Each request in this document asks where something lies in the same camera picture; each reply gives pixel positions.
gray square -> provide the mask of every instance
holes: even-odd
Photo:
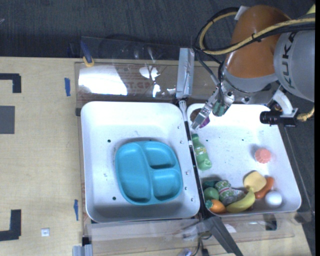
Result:
[[[15,134],[15,106],[0,106],[0,134]]]

toy bottle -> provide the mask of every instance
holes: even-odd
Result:
[[[208,170],[212,167],[206,147],[199,141],[197,133],[192,134],[193,150],[198,168],[201,171]]]

banana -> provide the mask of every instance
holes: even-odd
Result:
[[[249,192],[239,201],[233,202],[226,207],[229,213],[240,213],[251,207],[256,200],[254,190],[250,187]]]

green lime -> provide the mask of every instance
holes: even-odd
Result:
[[[219,200],[219,192],[214,187],[207,187],[203,191],[204,200],[216,199]]]

orange vegetable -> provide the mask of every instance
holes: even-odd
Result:
[[[265,186],[261,190],[254,193],[255,198],[256,199],[264,198],[265,195],[272,189],[274,182],[275,182],[274,178],[272,177],[266,178]]]
[[[205,207],[215,214],[223,214],[227,212],[224,204],[217,199],[207,200],[205,202]]]

